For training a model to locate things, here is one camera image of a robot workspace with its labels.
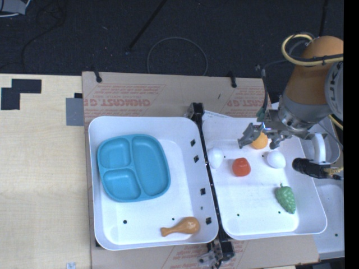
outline blue container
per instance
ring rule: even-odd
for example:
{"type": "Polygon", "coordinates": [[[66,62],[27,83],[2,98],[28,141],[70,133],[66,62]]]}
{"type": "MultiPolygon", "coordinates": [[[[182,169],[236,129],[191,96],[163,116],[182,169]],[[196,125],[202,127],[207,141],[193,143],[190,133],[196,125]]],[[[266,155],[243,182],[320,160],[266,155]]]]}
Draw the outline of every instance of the blue container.
{"type": "Polygon", "coordinates": [[[159,197],[171,183],[161,144],[146,134],[130,134],[102,142],[97,161],[105,191],[118,202],[159,197]]]}

